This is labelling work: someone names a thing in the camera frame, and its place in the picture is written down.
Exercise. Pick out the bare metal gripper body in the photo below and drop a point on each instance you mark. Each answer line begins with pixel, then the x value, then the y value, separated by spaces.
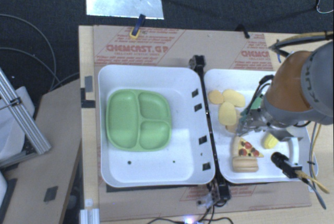
pixel 261 122

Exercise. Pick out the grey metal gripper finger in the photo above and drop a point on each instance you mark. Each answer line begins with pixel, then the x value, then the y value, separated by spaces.
pixel 240 131

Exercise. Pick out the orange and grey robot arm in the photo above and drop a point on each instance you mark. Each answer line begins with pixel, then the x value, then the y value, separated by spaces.
pixel 292 82

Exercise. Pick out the tan toy biscuit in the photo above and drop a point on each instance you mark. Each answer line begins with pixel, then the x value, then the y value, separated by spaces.
pixel 231 128

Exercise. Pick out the toy pizza slice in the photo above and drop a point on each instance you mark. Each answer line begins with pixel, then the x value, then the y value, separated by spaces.
pixel 245 148

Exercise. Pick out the yellow toy corn cob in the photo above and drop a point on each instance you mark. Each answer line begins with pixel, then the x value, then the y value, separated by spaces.
pixel 270 141

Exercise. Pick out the yellow oval toy biscuit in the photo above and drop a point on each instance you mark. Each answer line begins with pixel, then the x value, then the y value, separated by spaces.
pixel 234 97
pixel 227 113

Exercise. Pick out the tan toy bread bun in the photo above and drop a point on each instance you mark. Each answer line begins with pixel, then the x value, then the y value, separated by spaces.
pixel 244 164

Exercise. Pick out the thin black rod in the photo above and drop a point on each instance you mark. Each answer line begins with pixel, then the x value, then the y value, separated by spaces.
pixel 208 118

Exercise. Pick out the orange round toy biscuit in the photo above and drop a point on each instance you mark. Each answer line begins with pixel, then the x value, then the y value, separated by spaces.
pixel 215 97

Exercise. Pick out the white plastic tray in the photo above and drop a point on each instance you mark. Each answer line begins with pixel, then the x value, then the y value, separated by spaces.
pixel 182 165
pixel 261 177

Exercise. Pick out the green divided plate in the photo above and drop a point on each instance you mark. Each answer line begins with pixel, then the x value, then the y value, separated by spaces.
pixel 138 119

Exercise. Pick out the brown cardboard board red print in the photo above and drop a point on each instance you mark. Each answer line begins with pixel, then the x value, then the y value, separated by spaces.
pixel 156 45

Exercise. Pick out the black cylinder on white bracket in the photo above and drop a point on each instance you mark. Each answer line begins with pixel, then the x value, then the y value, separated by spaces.
pixel 283 163

